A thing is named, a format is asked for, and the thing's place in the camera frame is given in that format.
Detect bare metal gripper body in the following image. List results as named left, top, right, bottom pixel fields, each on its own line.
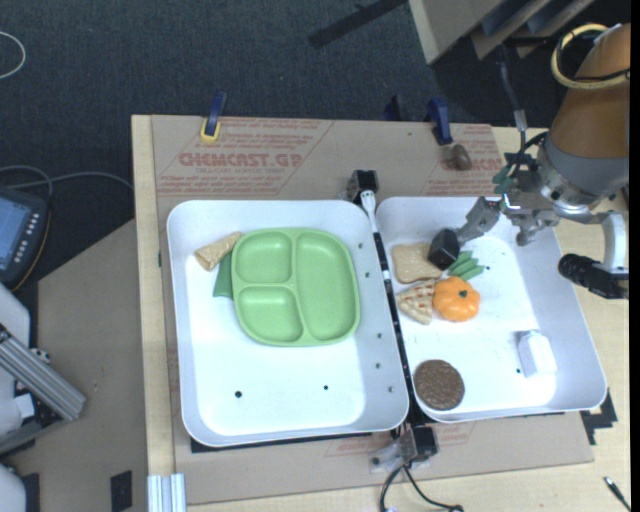
left=498, top=171, right=610, bottom=224

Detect black cube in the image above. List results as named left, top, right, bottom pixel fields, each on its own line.
left=427, top=227, right=462, bottom=271

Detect green toy pea pods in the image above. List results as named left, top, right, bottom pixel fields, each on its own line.
left=445, top=250, right=487, bottom=282

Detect brown toy lump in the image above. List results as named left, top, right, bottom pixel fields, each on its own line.
left=441, top=143, right=473, bottom=172

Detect tan toy bread slice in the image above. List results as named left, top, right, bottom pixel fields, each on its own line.
left=390, top=242, right=444, bottom=285

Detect orange toy pumpkin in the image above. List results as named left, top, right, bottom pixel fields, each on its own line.
left=431, top=275, right=482, bottom=323

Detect toy pizza slice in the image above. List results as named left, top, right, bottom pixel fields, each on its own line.
left=395, top=278, right=438, bottom=327

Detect thin black and white rod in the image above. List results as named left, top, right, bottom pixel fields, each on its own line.
left=360, top=191, right=417, bottom=427

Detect white plastic tray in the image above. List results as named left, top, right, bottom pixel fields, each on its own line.
left=165, top=199, right=411, bottom=448
left=374, top=195, right=609, bottom=424

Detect small white carton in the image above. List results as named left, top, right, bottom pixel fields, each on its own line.
left=515, top=329, right=558, bottom=378

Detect brown round biscuit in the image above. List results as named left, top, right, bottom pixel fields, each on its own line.
left=412, top=358, right=467, bottom=412

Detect green divided plate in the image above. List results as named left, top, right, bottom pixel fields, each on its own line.
left=230, top=227, right=362, bottom=348

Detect brown cardboard board red print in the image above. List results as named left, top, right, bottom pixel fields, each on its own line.
left=149, top=115, right=596, bottom=506

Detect dark green flat piece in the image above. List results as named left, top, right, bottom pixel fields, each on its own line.
left=211, top=249, right=237, bottom=300

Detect beige toy wedge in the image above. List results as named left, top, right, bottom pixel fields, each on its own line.
left=193, top=230, right=245, bottom=273

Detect black pen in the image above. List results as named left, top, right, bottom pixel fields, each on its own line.
left=603, top=476, right=631, bottom=512

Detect black cylinder on white bracket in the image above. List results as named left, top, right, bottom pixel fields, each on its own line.
left=557, top=211, right=631, bottom=300

